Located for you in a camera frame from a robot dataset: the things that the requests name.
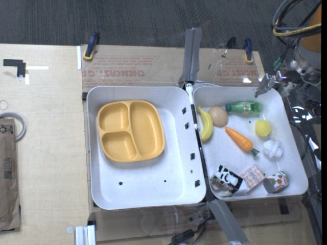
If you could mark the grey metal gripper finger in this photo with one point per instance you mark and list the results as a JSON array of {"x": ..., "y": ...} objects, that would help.
[
  {"x": 272, "y": 82},
  {"x": 261, "y": 87}
]

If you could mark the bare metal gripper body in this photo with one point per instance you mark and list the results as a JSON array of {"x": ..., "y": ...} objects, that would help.
[{"x": 307, "y": 75}]

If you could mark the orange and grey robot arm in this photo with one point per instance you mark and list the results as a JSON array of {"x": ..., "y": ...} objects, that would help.
[{"x": 313, "y": 32}]

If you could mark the green plastic bottle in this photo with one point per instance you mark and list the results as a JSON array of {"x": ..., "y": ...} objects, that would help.
[{"x": 242, "y": 108}]

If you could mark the yellow lemon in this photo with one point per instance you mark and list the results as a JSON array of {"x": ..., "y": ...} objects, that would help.
[{"x": 262, "y": 128}]

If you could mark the beige round bread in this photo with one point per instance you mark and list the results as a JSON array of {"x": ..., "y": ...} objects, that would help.
[{"x": 218, "y": 116}]

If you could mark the orange carrot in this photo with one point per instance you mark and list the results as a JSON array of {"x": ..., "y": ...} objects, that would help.
[{"x": 240, "y": 139}]

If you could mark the white garlic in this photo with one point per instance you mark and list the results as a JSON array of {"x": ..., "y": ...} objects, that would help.
[{"x": 272, "y": 149}]

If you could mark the yellow banana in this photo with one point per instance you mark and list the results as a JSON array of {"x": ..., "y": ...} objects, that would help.
[{"x": 207, "y": 126}]

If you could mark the thin black and white rod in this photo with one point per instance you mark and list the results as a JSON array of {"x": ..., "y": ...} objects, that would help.
[{"x": 196, "y": 126}]

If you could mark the white plastic tray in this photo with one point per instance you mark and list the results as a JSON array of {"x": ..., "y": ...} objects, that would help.
[
  {"x": 230, "y": 157},
  {"x": 153, "y": 187}
]

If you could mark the white packet with orange print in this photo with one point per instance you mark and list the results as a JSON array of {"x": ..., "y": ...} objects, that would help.
[{"x": 253, "y": 176}]

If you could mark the white can with fruit print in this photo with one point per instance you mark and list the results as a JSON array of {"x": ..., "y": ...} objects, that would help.
[{"x": 277, "y": 182}]

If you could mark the black and white carton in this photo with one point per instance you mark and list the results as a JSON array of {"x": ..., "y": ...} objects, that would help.
[{"x": 227, "y": 179}]

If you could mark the yellow divided plate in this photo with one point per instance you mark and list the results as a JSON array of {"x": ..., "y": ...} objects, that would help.
[{"x": 145, "y": 126}]

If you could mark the brown cardboard board red print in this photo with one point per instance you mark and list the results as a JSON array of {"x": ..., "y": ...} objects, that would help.
[{"x": 127, "y": 68}]

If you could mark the brown paper bag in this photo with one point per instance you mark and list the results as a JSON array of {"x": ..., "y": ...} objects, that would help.
[{"x": 9, "y": 177}]

